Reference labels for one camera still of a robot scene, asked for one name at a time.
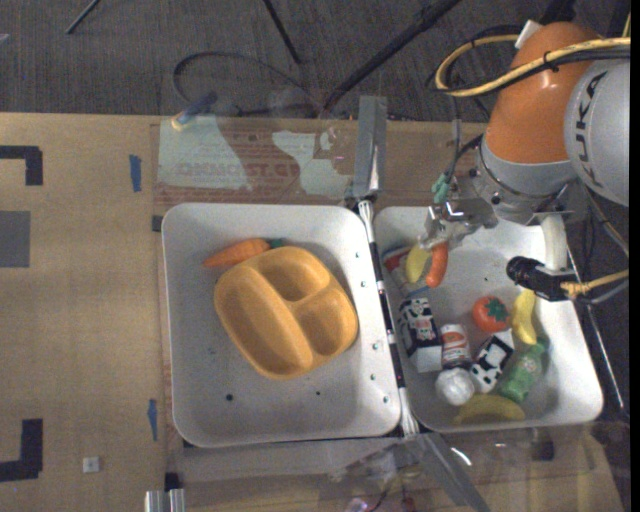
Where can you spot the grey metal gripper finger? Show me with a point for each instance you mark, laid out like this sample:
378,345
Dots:
454,237
428,242

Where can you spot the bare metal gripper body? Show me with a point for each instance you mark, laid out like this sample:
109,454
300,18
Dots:
475,207

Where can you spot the orange sausage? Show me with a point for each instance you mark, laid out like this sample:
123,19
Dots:
437,267

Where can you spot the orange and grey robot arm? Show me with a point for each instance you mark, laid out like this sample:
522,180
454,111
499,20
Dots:
530,115

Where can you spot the yellow banana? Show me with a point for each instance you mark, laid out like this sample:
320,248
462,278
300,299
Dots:
524,315
415,262
490,410

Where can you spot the red and white packet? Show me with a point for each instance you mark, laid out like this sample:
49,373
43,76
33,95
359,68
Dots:
395,259

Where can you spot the brown cardboard board, red print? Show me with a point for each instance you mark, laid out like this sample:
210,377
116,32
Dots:
410,165

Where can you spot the red tomato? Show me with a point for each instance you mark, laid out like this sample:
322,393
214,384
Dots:
489,315

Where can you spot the thin black and white rod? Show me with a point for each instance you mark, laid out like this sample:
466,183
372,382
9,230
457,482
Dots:
386,320

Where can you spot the cow print milk carton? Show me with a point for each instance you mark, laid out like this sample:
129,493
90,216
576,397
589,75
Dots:
420,335
492,362

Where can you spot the small can with orange label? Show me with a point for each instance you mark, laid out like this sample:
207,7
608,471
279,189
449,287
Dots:
455,345

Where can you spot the white garlic bulb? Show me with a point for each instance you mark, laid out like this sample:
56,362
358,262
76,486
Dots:
454,386

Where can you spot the green plastic bottle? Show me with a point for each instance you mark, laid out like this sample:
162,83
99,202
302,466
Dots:
522,372

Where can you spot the yellow divided plate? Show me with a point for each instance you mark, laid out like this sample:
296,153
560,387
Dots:
280,320

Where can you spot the white plastic tray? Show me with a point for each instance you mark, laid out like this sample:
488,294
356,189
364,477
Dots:
565,380
240,410

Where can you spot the orange carrot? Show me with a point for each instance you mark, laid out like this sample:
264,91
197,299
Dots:
235,253

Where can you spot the black cylinder on white bracket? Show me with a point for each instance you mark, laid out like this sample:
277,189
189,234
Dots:
537,277

